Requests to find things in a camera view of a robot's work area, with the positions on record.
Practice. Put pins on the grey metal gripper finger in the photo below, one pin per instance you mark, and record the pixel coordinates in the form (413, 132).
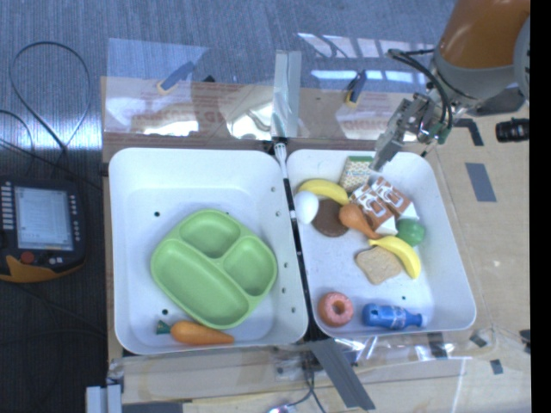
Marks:
(395, 145)
(379, 153)

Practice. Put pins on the green apple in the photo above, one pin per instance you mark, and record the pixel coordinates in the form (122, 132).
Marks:
(411, 232)

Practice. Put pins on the yellow banana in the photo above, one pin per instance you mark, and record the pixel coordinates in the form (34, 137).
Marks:
(406, 254)
(325, 187)

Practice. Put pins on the white plastic tray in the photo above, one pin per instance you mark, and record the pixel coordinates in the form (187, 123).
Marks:
(142, 273)
(439, 291)

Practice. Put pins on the tan bread slice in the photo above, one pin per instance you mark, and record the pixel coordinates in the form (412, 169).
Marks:
(379, 266)

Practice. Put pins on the black cylinder on white bracket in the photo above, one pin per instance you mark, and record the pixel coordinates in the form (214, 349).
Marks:
(512, 130)

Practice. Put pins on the blue bottle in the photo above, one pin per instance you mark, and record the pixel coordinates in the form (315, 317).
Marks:
(387, 316)

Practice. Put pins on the pink frosted doughnut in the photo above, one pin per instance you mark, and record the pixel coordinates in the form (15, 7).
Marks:
(327, 314)

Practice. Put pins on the brown round biscuit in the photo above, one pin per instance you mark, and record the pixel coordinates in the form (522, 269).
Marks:
(328, 224)

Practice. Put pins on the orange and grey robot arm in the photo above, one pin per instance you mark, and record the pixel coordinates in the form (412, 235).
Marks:
(482, 20)

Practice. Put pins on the green and cream carton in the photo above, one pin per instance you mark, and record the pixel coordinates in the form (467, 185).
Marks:
(355, 174)

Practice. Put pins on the brown and white carton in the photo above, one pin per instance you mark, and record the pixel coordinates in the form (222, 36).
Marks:
(398, 200)
(379, 215)

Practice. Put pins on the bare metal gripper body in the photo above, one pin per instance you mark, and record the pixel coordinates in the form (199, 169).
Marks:
(409, 114)

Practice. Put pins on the green divided plate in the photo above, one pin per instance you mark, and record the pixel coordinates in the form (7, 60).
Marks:
(202, 273)

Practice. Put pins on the orange chicken drumstick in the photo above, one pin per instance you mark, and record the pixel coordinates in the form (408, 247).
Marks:
(353, 217)

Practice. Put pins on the white egg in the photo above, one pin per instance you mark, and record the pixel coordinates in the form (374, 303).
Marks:
(306, 207)

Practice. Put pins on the orange carrot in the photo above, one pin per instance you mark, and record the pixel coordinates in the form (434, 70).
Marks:
(198, 334)

